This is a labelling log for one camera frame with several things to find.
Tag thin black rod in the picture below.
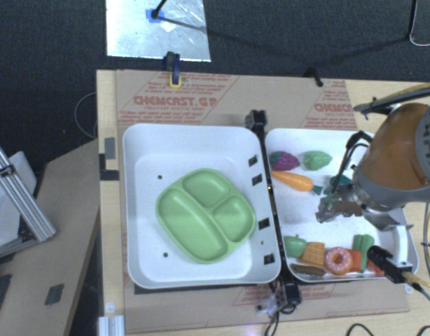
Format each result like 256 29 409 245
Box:
253 126 297 292

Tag purple grapes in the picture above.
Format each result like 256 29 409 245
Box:
270 150 301 172

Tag black cylinder on white bracket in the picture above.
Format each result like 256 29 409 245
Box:
366 224 415 285

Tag brown chocolate biscuit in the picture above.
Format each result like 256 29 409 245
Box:
290 262 326 278

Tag pink doughnut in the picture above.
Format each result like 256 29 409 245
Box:
323 246 354 277

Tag red orange toy food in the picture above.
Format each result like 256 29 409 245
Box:
347 249 387 279

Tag brown cardboard board red print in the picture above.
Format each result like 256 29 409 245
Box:
115 69 410 334

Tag orange waffle biscuit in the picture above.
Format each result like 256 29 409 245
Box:
298 241 326 268

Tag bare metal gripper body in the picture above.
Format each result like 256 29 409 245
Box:
329 192 408 231

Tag black block with thin wires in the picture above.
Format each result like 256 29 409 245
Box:
277 281 303 312
245 109 269 131

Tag white plastic tray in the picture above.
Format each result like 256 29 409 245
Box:
265 127 420 284
122 122 283 290

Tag green divided plate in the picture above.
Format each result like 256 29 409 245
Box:
155 168 257 265

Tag green toy pepper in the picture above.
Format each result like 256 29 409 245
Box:
283 234 308 259

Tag green toy vegetable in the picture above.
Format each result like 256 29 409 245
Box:
352 234 375 256

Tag orange carrot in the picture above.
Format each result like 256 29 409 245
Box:
270 169 324 195

